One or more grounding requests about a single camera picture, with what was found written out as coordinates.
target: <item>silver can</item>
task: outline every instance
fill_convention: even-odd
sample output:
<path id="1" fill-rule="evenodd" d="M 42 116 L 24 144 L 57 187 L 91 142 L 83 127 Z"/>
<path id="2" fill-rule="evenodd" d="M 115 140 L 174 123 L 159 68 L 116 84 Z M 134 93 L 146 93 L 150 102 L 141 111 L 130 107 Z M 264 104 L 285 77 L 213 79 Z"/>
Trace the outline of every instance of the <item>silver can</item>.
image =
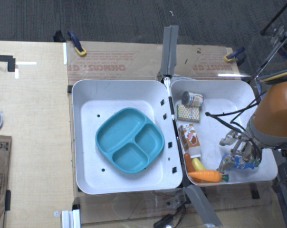
<path id="1" fill-rule="evenodd" d="M 182 104 L 187 106 L 200 107 L 204 102 L 204 97 L 198 93 L 185 91 L 182 94 Z"/>

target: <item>teal plate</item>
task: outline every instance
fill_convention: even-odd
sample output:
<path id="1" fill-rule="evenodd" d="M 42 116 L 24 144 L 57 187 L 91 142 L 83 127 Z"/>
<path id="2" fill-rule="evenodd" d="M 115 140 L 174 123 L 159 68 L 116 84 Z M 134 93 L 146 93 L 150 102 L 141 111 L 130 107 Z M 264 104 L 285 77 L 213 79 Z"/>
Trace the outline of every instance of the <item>teal plate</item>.
<path id="1" fill-rule="evenodd" d="M 164 137 L 157 126 L 135 108 L 124 108 L 97 130 L 96 144 L 105 157 L 126 173 L 146 168 L 162 151 Z"/>

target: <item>carrot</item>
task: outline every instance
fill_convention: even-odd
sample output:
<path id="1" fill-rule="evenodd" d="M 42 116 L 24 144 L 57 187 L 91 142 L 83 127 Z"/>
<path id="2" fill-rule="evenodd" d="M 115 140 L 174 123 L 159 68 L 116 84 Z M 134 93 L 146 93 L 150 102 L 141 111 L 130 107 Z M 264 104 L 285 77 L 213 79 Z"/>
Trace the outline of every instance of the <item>carrot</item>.
<path id="1" fill-rule="evenodd" d="M 189 172 L 188 175 L 192 178 L 198 178 L 211 182 L 219 182 L 221 179 L 228 181 L 228 175 L 222 175 L 219 171 L 216 170 L 193 171 Z"/>
<path id="2" fill-rule="evenodd" d="M 195 171 L 195 168 L 194 168 L 194 166 L 192 165 L 192 161 L 191 161 L 191 156 L 190 156 L 190 154 L 189 154 L 189 153 L 185 153 L 185 154 L 183 155 L 183 158 L 184 158 L 184 160 L 185 160 L 185 165 L 186 165 L 186 170 L 187 170 L 187 172 L 189 173 L 189 172 Z M 196 181 L 196 182 L 201 182 L 201 180 L 200 180 L 200 179 L 197 179 L 197 178 L 194 178 L 194 181 Z"/>

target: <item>gray carpet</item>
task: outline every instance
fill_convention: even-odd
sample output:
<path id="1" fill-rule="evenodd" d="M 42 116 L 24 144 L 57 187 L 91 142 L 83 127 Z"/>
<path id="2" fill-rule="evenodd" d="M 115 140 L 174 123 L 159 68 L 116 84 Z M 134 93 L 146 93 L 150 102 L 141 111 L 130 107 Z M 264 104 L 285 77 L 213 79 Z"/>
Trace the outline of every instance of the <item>gray carpet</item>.
<path id="1" fill-rule="evenodd" d="M 0 0 L 0 40 L 53 41 L 73 30 L 80 40 L 162 44 L 179 25 L 178 44 L 245 47 L 240 70 L 253 74 L 271 51 L 260 31 L 287 0 Z M 274 26 L 287 28 L 287 9 Z"/>

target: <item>wooden table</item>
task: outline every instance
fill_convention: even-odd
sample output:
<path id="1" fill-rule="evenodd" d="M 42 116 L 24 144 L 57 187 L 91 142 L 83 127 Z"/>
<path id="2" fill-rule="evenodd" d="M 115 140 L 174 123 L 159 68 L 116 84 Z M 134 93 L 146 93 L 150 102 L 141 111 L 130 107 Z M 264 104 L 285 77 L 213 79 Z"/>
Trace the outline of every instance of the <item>wooden table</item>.
<path id="1" fill-rule="evenodd" d="M 115 48 L 114 44 L 107 45 L 111 50 Z M 0 135 L 12 136 L 8 186 L 11 204 L 4 227 L 58 228 L 58 213 L 71 210 L 74 200 L 69 65 L 64 63 L 63 44 L 0 41 L 0 55 L 37 63 L 19 65 L 16 79 L 15 73 L 7 72 L 7 63 L 0 62 L 0 111 L 4 120 Z M 274 192 L 271 198 L 265 206 L 220 210 L 217 215 L 224 227 L 284 227 Z M 187 215 L 182 225 L 193 225 L 194 220 L 195 227 L 205 227 L 196 213 Z M 84 227 L 151 227 L 151 222 L 129 220 Z"/>

